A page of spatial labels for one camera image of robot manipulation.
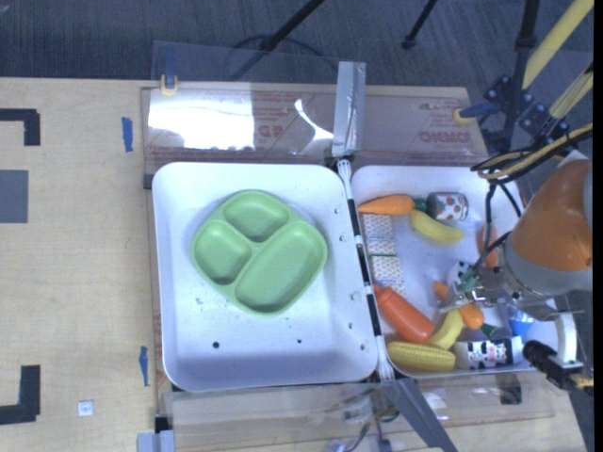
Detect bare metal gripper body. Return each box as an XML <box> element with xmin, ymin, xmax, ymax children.
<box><xmin>464</xmin><ymin>266</ymin><xmax>521</xmax><ymax>308</ymax></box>

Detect orange carrot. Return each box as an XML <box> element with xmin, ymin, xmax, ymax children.
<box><xmin>432</xmin><ymin>280</ymin><xmax>501</xmax><ymax>339</ymax></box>
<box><xmin>357</xmin><ymin>194</ymin><xmax>429</xmax><ymax>218</ymax></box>

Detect yellow banana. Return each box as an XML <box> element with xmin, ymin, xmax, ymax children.
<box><xmin>409</xmin><ymin>208</ymin><xmax>466</xmax><ymax>246</ymax></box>
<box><xmin>425</xmin><ymin>308</ymin><xmax>465</xmax><ymax>351</ymax></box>

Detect orange sausage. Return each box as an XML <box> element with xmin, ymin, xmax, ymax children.
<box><xmin>479</xmin><ymin>223</ymin><xmax>500</xmax><ymax>269</ymax></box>

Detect white plastic tray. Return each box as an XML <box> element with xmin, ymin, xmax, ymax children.
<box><xmin>151</xmin><ymin>160</ymin><xmax>380</xmax><ymax>393</ymax></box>
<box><xmin>350</xmin><ymin>164</ymin><xmax>569</xmax><ymax>379</ymax></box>

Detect blue cup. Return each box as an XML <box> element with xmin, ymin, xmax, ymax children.
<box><xmin>507</xmin><ymin>309</ymin><xmax>536</xmax><ymax>344</ymax></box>

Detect orange bottle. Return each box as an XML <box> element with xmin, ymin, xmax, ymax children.
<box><xmin>372</xmin><ymin>282</ymin><xmax>436</xmax><ymax>345</ymax></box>

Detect white bottle with cow print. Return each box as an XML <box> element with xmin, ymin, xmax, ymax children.
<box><xmin>453</xmin><ymin>336</ymin><xmax>525</xmax><ymax>371</ymax></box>

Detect yellow corn cob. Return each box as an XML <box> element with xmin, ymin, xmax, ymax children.
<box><xmin>385</xmin><ymin>340</ymin><xmax>457</xmax><ymax>374</ymax></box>

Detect white and orange cracker packet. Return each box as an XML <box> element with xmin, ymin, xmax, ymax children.
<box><xmin>362</xmin><ymin>212</ymin><xmax>398</xmax><ymax>256</ymax></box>
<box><xmin>367</xmin><ymin>253</ymin><xmax>408</xmax><ymax>299</ymax></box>

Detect small can with red print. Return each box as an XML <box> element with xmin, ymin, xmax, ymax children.
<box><xmin>426</xmin><ymin>191</ymin><xmax>470</xmax><ymax>222</ymax></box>

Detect thin black and white rod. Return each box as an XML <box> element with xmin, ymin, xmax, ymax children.
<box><xmin>335</xmin><ymin>156</ymin><xmax>395</xmax><ymax>381</ymax></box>

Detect brown cardboard board, red print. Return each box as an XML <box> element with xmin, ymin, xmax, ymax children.
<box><xmin>140</xmin><ymin>84</ymin><xmax>558</xmax><ymax>426</ymax></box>

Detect green divided plate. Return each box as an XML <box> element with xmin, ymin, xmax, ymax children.
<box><xmin>189</xmin><ymin>188</ymin><xmax>330</xmax><ymax>318</ymax></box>

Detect black cylinder on white bracket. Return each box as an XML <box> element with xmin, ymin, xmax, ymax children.
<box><xmin>521</xmin><ymin>315</ymin><xmax>595</xmax><ymax>396</ymax></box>

